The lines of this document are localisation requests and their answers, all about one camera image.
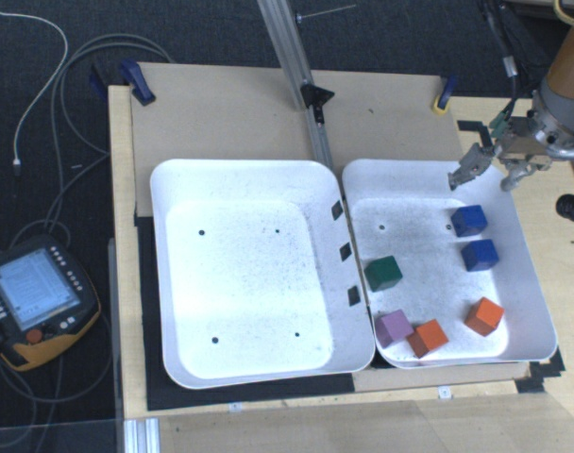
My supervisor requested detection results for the green cube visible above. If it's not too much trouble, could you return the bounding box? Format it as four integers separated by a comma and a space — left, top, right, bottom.
363, 254, 404, 294

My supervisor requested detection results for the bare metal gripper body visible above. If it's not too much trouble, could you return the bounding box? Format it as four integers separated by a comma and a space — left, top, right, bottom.
496, 103, 574, 160

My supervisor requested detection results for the white plastic tray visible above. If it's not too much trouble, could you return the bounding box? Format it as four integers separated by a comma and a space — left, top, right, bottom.
341, 158, 560, 371
148, 158, 378, 391

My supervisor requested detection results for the orange cube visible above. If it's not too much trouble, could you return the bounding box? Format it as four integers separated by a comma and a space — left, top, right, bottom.
464, 295, 506, 338
405, 318, 450, 360

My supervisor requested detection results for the purple cube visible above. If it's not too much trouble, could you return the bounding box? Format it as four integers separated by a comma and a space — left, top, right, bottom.
374, 308, 415, 349

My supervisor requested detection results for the black cylinder on white bracket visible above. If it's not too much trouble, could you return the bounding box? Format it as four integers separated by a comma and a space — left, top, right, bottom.
546, 144, 574, 225

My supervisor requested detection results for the brown cardboard board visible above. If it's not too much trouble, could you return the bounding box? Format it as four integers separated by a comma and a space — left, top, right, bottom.
128, 61, 532, 394

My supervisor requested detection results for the blue cube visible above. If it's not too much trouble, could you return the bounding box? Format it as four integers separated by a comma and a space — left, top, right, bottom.
460, 238, 500, 274
449, 204, 489, 239

